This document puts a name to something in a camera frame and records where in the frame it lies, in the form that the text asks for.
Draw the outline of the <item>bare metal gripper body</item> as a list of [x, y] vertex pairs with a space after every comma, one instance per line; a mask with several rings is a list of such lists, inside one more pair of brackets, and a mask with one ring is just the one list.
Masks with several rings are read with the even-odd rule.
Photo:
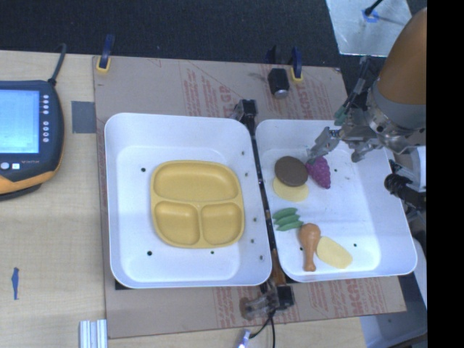
[[425, 128], [424, 105], [371, 103], [366, 110], [351, 110], [339, 135], [349, 148], [351, 143], [372, 143], [395, 154], [409, 154], [416, 148], [409, 137]]

